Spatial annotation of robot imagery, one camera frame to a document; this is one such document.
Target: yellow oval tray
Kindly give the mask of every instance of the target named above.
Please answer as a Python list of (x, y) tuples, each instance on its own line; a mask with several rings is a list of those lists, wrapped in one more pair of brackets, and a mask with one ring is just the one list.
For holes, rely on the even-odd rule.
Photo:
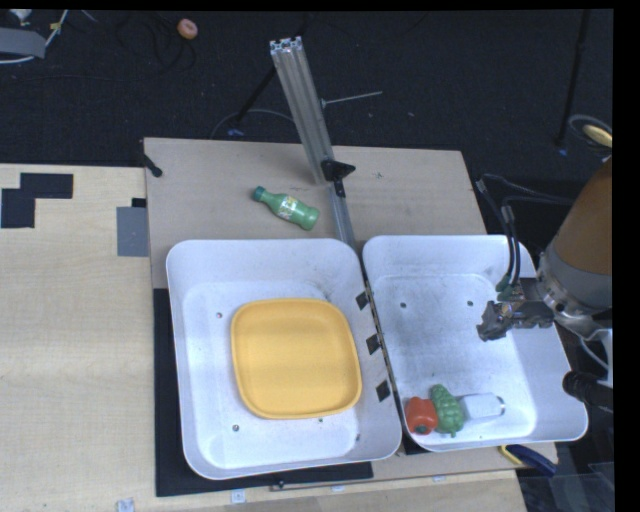
[(249, 302), (231, 322), (231, 351), (240, 396), (257, 416), (326, 416), (349, 409), (360, 398), (362, 377), (351, 328), (330, 302)]

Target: blue object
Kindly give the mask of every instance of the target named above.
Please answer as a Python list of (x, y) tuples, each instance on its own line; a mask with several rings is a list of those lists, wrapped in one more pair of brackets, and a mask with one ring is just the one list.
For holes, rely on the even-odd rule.
[(556, 474), (558, 467), (535, 450), (521, 444), (509, 444), (506, 449), (509, 453), (518, 457), (523, 464), (537, 469), (544, 476), (551, 478)]

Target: red object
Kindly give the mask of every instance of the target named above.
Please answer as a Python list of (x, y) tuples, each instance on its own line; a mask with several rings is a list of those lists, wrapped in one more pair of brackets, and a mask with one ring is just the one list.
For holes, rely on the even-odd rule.
[(409, 432), (430, 434), (438, 426), (436, 407), (428, 398), (412, 397), (404, 408)]
[(178, 33), (185, 39), (193, 39), (198, 35), (198, 26), (193, 21), (183, 18), (178, 23)]

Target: white plastic container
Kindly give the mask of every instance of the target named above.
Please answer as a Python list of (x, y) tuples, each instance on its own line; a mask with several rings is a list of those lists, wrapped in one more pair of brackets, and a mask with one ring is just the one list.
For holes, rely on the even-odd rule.
[[(402, 427), (382, 350), (370, 354), (376, 328), (360, 262), (330, 239), (191, 240), (167, 257), (183, 448), (201, 476), (228, 479), (386, 458)], [(328, 300), (349, 321), (363, 389), (356, 405), (324, 418), (270, 420), (243, 403), (234, 375), (230, 324), (247, 302)]]
[[(521, 246), (521, 277), (535, 277)], [(504, 414), (470, 422), (451, 437), (409, 434), (437, 452), (502, 444), (572, 441), (588, 426), (585, 406), (566, 394), (570, 366), (558, 332), (511, 329), (483, 342), (476, 325), (508, 264), (504, 236), (381, 236), (364, 266), (402, 406), (435, 384), (452, 395), (493, 393)]]

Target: bottle label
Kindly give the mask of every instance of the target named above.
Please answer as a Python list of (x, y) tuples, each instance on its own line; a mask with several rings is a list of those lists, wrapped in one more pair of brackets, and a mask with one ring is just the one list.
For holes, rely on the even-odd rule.
[(284, 201), (282, 201), (278, 207), (278, 217), (289, 220), (296, 210), (296, 206), (298, 206), (298, 200), (295, 197), (285, 197)]

